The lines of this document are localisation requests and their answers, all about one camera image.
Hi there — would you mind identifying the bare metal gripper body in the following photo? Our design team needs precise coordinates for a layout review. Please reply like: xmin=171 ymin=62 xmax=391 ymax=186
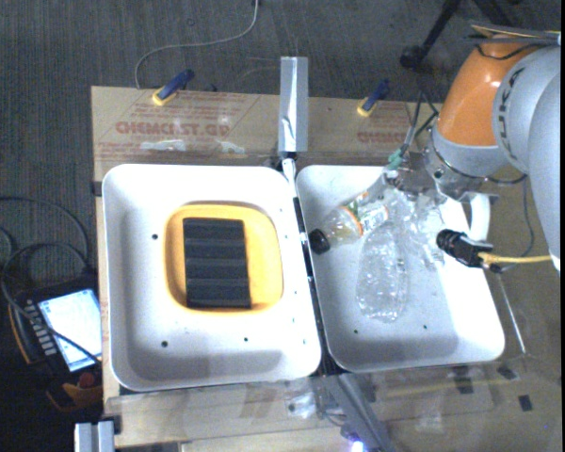
xmin=393 ymin=151 xmax=485 ymax=202

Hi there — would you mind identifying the black-capped bottle with orange label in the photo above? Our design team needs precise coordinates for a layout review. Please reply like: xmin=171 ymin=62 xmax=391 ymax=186
xmin=308 ymin=190 xmax=393 ymax=255

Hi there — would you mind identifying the crumpled clear plastic bottle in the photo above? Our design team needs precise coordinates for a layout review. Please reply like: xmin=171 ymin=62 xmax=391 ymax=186
xmin=388 ymin=189 xmax=447 ymax=273

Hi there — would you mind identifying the white plastic tray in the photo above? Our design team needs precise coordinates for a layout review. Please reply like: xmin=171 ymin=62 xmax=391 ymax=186
xmin=294 ymin=164 xmax=507 ymax=375
xmin=101 ymin=162 xmax=323 ymax=393

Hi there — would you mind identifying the black ribbed block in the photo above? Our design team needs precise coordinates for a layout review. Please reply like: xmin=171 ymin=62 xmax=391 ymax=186
xmin=182 ymin=217 xmax=253 ymax=311

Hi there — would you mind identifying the brown cardboard board red print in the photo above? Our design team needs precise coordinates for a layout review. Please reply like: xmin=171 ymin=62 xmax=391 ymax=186
xmin=89 ymin=85 xmax=531 ymax=447

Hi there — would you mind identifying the orange plate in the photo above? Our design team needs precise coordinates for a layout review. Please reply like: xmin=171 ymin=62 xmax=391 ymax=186
xmin=164 ymin=201 xmax=285 ymax=315

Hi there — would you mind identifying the black cylinder on white bracket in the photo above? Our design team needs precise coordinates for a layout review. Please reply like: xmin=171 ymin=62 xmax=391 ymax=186
xmin=435 ymin=192 xmax=494 ymax=269

